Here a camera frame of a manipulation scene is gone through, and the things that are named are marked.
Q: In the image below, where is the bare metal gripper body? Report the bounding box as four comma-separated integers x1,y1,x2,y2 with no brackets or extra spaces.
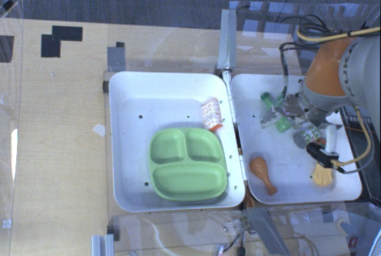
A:
279,93,308,122

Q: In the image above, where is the green plastic bottle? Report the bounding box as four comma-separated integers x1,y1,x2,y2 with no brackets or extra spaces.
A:
260,92,293,133

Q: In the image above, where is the grey and green can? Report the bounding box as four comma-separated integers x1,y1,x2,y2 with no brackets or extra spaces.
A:
292,124,323,149

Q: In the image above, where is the white plastic tray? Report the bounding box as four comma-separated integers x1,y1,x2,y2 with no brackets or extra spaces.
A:
230,73,364,205
108,70,246,214

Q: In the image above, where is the orange toy chicken drumstick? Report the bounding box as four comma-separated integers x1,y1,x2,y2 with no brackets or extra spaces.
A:
248,156,279,196

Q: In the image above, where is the orange and white packet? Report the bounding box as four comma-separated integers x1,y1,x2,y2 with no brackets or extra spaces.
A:
201,97,224,132

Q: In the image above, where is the yellow ribbed toy food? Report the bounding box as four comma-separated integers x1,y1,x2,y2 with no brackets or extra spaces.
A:
312,162,334,188

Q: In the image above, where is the green divided plate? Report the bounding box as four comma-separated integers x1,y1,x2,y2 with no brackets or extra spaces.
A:
148,127,229,202

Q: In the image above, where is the black cylinder on white bracket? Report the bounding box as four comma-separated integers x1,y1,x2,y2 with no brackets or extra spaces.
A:
306,123,341,168

